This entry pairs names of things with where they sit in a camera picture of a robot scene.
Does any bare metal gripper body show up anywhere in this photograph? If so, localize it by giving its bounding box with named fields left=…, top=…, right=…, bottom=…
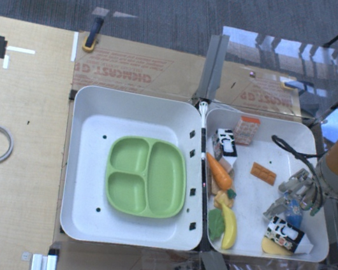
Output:
left=288, top=171, right=327, bottom=213

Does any blue bottle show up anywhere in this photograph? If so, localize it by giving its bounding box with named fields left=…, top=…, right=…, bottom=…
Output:
left=281, top=197, right=307, bottom=230

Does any white plastic tray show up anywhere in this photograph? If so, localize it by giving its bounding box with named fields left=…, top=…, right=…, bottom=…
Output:
left=50, top=82, right=225, bottom=262
left=183, top=105, right=338, bottom=270

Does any black and white milk carton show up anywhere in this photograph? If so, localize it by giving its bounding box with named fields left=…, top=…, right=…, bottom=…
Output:
left=208, top=126, right=243, bottom=169
left=261, top=213, right=319, bottom=258

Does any orange biscuit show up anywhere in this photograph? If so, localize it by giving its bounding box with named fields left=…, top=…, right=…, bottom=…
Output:
left=248, top=160, right=279, bottom=187

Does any yellow round slice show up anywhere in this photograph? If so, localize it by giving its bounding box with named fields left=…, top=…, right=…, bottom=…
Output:
left=259, top=236, right=296, bottom=259

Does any yellow banana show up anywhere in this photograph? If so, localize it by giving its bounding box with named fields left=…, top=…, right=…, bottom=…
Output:
left=212, top=201, right=243, bottom=253

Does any yellow toy food piece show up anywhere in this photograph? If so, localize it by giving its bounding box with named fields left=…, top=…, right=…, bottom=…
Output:
left=211, top=188, right=237, bottom=212

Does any green lettuce leaf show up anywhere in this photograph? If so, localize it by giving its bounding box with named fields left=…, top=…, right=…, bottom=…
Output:
left=203, top=206, right=229, bottom=243

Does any orange carrot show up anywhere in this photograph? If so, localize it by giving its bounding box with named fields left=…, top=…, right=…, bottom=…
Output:
left=199, top=152, right=244, bottom=201

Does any orange and white carton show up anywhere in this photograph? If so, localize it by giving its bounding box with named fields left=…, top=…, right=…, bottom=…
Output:
left=231, top=114, right=262, bottom=148

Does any thin black and white rod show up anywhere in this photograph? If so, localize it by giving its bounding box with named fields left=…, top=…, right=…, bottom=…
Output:
left=173, top=100, right=227, bottom=251

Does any green divided plate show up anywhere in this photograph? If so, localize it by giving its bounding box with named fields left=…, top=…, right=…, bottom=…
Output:
left=98, top=131, right=195, bottom=224

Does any brown cardboard board red print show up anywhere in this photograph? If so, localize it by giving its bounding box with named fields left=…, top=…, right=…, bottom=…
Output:
left=36, top=29, right=331, bottom=270

